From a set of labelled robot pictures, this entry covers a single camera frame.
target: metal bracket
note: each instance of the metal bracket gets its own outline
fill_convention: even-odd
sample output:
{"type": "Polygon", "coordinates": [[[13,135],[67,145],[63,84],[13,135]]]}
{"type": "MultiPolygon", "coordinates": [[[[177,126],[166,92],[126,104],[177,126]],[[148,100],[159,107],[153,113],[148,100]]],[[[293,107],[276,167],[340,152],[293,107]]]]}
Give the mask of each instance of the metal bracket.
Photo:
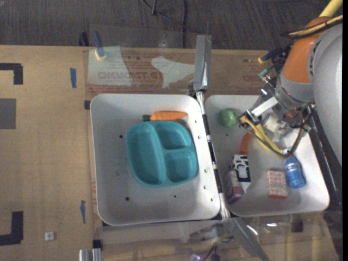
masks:
{"type": "Polygon", "coordinates": [[[102,261],[101,248],[93,248],[90,250],[80,250],[79,261],[102,261]]]}
{"type": "Polygon", "coordinates": [[[196,61],[194,90],[206,90],[210,82],[212,60],[212,36],[198,35],[196,41],[196,61]]]}

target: blue container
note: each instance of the blue container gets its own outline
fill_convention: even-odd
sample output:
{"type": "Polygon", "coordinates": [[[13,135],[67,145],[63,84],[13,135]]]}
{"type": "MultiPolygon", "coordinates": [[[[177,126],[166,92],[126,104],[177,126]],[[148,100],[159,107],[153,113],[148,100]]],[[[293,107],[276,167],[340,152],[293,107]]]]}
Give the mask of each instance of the blue container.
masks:
{"type": "Polygon", "coordinates": [[[293,189],[298,189],[303,187],[306,184],[306,180],[304,179],[302,168],[300,162],[295,158],[295,156],[291,156],[285,162],[285,169],[287,172],[287,177],[289,180],[289,185],[293,189]]]}
{"type": "Polygon", "coordinates": [[[149,121],[127,132],[127,157],[135,179],[147,187],[182,184],[198,173],[194,142],[188,130],[173,121],[149,121]]]}

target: green ball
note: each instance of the green ball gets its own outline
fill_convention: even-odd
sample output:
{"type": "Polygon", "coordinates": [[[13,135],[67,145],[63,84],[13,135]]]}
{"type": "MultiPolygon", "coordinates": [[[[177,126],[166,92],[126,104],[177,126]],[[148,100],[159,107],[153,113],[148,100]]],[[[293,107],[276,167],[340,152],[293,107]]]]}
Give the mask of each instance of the green ball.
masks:
{"type": "Polygon", "coordinates": [[[232,128],[237,124],[237,115],[231,108],[224,109],[220,112],[219,121],[225,128],[232,128]]]}

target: small carton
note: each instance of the small carton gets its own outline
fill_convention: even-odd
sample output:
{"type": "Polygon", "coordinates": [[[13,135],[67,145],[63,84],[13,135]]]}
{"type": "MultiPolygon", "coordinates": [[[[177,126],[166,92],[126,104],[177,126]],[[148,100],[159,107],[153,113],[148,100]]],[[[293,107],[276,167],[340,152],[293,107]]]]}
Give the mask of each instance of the small carton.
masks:
{"type": "Polygon", "coordinates": [[[234,170],[237,174],[237,180],[243,195],[246,193],[251,182],[248,156],[244,154],[235,154],[230,161],[230,167],[231,170],[234,170]]]}
{"type": "Polygon", "coordinates": [[[288,198],[287,181],[285,172],[269,170],[267,171],[268,196],[272,198],[288,198]]]}
{"type": "Polygon", "coordinates": [[[226,200],[232,204],[241,198],[241,190],[237,179],[237,173],[234,170],[229,170],[225,177],[226,200]]]}

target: blue tape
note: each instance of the blue tape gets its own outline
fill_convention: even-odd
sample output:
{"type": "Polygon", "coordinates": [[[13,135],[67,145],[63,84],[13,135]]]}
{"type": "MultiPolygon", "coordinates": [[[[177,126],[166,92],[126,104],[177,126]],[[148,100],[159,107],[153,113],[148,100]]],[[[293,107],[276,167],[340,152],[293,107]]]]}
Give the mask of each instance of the blue tape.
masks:
{"type": "Polygon", "coordinates": [[[76,88],[76,69],[70,68],[70,80],[71,80],[71,86],[73,88],[76,88]]]}
{"type": "Polygon", "coordinates": [[[81,200],[80,211],[82,215],[83,223],[86,223],[86,201],[81,200]]]}

